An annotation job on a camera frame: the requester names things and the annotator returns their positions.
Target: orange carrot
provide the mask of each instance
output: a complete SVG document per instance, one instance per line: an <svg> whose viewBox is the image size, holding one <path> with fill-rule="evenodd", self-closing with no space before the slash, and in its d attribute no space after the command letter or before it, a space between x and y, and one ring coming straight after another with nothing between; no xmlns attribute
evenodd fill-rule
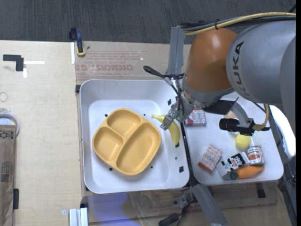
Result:
<svg viewBox="0 0 301 226"><path fill-rule="evenodd" d="M249 178L250 176L262 171L264 169L264 166L245 166L240 167L235 170L235 172L230 174L230 178L232 180L238 178L238 179L245 179Z"/></svg>

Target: white tray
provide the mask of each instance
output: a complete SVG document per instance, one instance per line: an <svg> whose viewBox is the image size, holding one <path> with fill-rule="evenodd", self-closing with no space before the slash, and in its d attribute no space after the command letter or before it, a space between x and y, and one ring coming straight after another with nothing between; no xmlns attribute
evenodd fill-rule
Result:
<svg viewBox="0 0 301 226"><path fill-rule="evenodd" d="M84 180L96 194L180 188L187 184L189 171L183 139L172 143L169 131L151 114L166 114L175 102L175 92L163 80L89 80L80 87ZM161 132L162 142L149 166L140 174L127 176L103 162L92 148L92 137L112 111L132 110L152 122Z"/></svg>
<svg viewBox="0 0 301 226"><path fill-rule="evenodd" d="M224 96L222 99L235 100L239 95L233 92ZM258 108L253 102L245 100L241 97L238 103L246 111L249 118L253 118L256 124L262 124L265 119L265 113ZM212 173L208 173L198 166L198 162L202 157L206 147L212 144L222 151L221 160L227 159L240 151L235 146L235 137L237 132L227 132L219 128L219 121L222 115L205 113L207 125L200 127L186 127L188 145L190 148L191 163L193 174L197 181L208 186L236 184L246 182L274 181L283 175L283 164L273 137L271 130L256 131L252 136L251 145L260 145L265 161L265 169L259 174L248 179L223 180L215 168Z"/></svg>

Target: divided plate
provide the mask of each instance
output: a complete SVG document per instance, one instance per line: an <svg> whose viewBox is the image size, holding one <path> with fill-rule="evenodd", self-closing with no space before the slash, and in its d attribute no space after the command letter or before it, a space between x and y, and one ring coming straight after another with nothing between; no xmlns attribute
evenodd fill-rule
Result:
<svg viewBox="0 0 301 226"><path fill-rule="evenodd" d="M147 119L128 110L113 111L92 139L95 153L126 175L141 173L161 144L161 133Z"/></svg>
<svg viewBox="0 0 301 226"><path fill-rule="evenodd" d="M161 123L151 117L152 114L167 113L170 105L176 101L174 90L164 80L89 80L81 85L79 94L83 179L91 192L108 194L165 190L180 188L187 184L190 175L182 136L179 145L175 146L169 131L161 129ZM141 173L132 176L121 173L102 160L95 153L92 145L93 136L99 126L108 115L120 108L128 109L147 119L161 134L161 143L154 158ZM112 123L110 125L110 129L115 132L117 126ZM115 150L104 153L106 160L113 161L115 155L120 159L127 158L126 147L121 149L116 146Z"/></svg>

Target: can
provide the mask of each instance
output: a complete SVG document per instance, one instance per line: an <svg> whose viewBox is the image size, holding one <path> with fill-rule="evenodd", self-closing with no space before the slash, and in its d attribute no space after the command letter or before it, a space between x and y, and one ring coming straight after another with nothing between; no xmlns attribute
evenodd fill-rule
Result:
<svg viewBox="0 0 301 226"><path fill-rule="evenodd" d="M246 152L250 161L250 165L264 165L261 146L251 146Z"/></svg>

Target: wooden table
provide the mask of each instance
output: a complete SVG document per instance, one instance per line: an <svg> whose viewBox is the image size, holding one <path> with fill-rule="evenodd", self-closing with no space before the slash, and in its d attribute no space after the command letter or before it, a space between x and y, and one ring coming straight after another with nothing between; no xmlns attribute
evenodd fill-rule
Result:
<svg viewBox="0 0 301 226"><path fill-rule="evenodd" d="M120 45L123 50L126 48L126 43L109 44L109 47L103 42L98 45L104 46L103 50ZM0 41L1 56L21 55L24 61L45 62L44 65L27 65L25 79L22 72L16 72L15 62L0 60L0 92L8 96L5 102L0 101L0 108L10 109L20 124L15 176L15 188L19 189L20 197L19 208L14 211L15 226L66 226L68 209L78 209L85 196L81 178L78 94L75 93L76 66L72 63L71 45L68 42ZM145 45L143 48L141 44L131 44L131 48L135 51L154 49L144 57L145 64L150 66L168 62L168 45ZM184 47L185 61L189 48L189 45ZM276 195L278 203L272 205L223 212L231 225L241 225L245 219L254 225L262 221L270 225L289 225L282 194L276 192ZM223 208L229 208L225 207L229 205L229 198L226 200ZM135 221L141 225L158 225L161 218L165 217ZM202 212L190 213L182 224L199 225L200 221L209 225ZM118 222L104 225L118 225Z"/></svg>

